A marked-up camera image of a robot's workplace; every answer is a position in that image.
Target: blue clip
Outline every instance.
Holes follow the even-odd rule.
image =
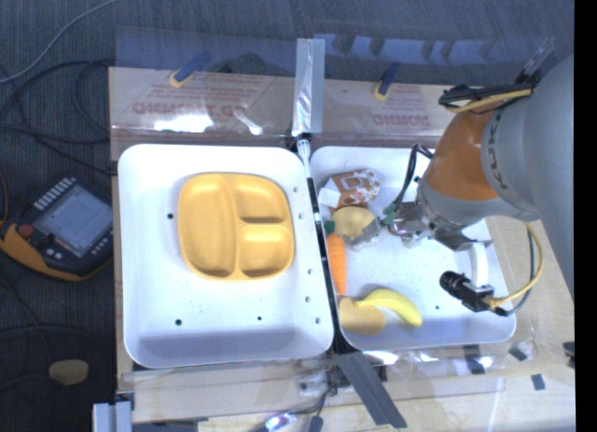
[[[396,73],[398,72],[399,66],[399,63],[392,63],[390,67],[388,67],[388,69],[382,74],[382,78],[375,86],[375,91],[373,92],[373,95],[377,100],[384,101],[388,98],[388,95],[390,94],[390,87],[392,87],[392,83],[396,78]]]
[[[202,52],[201,54],[193,57],[179,70],[170,75],[170,85],[172,85],[175,89],[180,89],[191,79],[193,72],[202,69],[203,66],[209,62],[211,57],[212,56],[208,51]]]

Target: white tray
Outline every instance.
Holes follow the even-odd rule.
[[[186,265],[177,241],[180,188],[199,173],[259,174],[286,194],[296,252],[271,278],[222,282]],[[156,369],[313,357],[333,337],[305,173],[282,148],[138,145],[118,162],[124,343]]]
[[[312,154],[312,176],[319,189],[333,174],[373,169],[382,187],[369,209],[382,216],[383,208],[402,188],[409,156],[408,148],[324,146]],[[427,164],[428,160],[419,155],[415,174],[423,175]],[[405,201],[414,199],[416,185],[412,182]],[[330,218],[329,209],[323,205],[321,214],[324,220]],[[485,222],[465,233],[476,240],[491,239]],[[489,284],[495,288],[495,296],[505,296],[507,288],[494,248],[490,246],[486,251]],[[360,251],[347,247],[346,264],[346,296],[362,299],[373,289],[388,287],[414,301],[423,316],[423,325],[413,328],[405,326],[396,314],[386,312],[387,325],[376,336],[343,330],[344,337],[357,349],[381,351],[500,342],[507,340],[516,328],[514,314],[502,317],[491,312],[473,313],[439,286],[439,277],[447,270],[471,273],[471,259],[466,252],[454,253],[434,240],[407,248],[399,238],[388,235]]]

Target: black connector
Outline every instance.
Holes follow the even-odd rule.
[[[439,278],[439,285],[471,311],[489,310],[490,304],[484,299],[493,296],[492,286],[474,287],[464,274],[457,272],[444,272]]]

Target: dark floor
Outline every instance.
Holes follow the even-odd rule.
[[[394,39],[405,49],[394,54],[398,81],[442,85],[509,83],[548,38],[552,61],[574,52],[575,0],[119,0],[83,16],[106,1],[0,0],[0,77],[21,74],[0,84],[0,173],[11,210],[65,172],[109,193],[106,67],[127,56],[156,62],[118,49],[131,29],[283,41],[333,35],[338,51],[326,74],[362,80],[376,80],[383,63],[351,39]],[[413,40],[442,51],[413,55]],[[115,376],[112,273],[108,266],[64,282],[0,255],[0,430],[91,430],[90,406],[112,397]],[[86,382],[48,380],[49,364],[74,357],[90,364]]]

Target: yellow cable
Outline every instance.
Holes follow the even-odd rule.
[[[498,95],[492,95],[485,99],[477,100],[476,102],[471,102],[470,104],[463,105],[462,107],[446,106],[446,110],[449,110],[450,112],[453,112],[454,114],[458,114],[460,112],[467,112],[469,110],[473,110],[474,108],[492,104],[494,102],[501,102],[501,101],[505,101],[508,99],[515,99],[517,97],[528,97],[532,93],[533,93],[533,89],[524,89],[523,91],[500,93]]]
[[[533,279],[531,281],[529,281],[525,286],[520,288],[518,291],[515,291],[514,293],[512,293],[508,296],[504,296],[503,298],[489,299],[490,309],[492,309],[492,310],[494,310],[495,308],[500,307],[502,304],[504,304],[510,300],[513,300],[513,299],[517,298],[518,296],[521,296],[524,293],[526,293],[529,289],[531,289],[536,284],[536,282],[539,280],[539,277],[543,273],[543,270],[544,270],[543,249],[541,248],[541,243],[539,242],[539,238],[537,237],[535,231],[533,230],[533,227],[529,223],[524,223],[524,226],[529,231],[529,233],[531,233],[533,241],[535,242],[535,245],[537,247],[537,256],[539,258],[539,261],[537,264],[535,275],[533,276]]]

